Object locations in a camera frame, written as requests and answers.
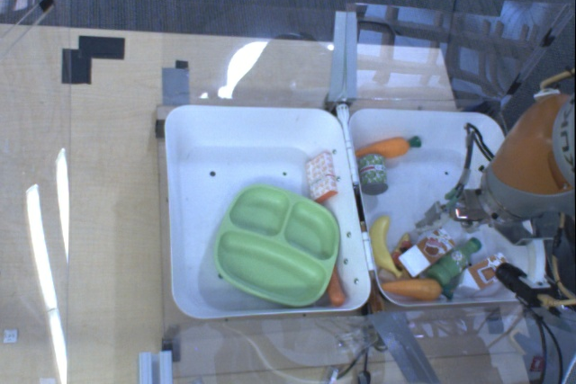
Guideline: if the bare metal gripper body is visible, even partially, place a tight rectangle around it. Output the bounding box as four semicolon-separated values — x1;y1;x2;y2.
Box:
444;187;497;228

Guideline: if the white plastic tray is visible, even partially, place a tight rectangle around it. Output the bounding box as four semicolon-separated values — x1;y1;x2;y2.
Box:
348;107;537;308
163;104;373;320

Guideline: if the white and brown carton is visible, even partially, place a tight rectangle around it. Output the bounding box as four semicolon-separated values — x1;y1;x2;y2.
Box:
397;228;457;279

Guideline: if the green bottle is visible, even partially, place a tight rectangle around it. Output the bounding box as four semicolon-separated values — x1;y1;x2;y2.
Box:
424;237;483;290

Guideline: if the red and yellow toy food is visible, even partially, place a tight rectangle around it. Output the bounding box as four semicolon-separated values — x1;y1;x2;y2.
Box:
390;232;413;270

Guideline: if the yellow banana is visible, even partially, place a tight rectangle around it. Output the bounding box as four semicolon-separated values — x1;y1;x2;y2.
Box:
369;215;404;281

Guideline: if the green and white can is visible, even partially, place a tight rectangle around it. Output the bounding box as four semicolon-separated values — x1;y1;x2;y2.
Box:
356;153;390;196

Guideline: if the orange carrot with green top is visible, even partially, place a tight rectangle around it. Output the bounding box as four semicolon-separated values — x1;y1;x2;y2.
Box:
355;135;423;160

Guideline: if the orange and white printed carton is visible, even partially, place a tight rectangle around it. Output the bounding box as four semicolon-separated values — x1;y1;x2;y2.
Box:
304;150;340;204

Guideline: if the green divided plate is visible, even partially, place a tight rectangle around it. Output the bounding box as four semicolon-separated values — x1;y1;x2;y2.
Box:
212;183;341;308

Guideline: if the black cylinder on white bracket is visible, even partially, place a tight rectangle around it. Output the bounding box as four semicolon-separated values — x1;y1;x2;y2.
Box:
493;237;552;308

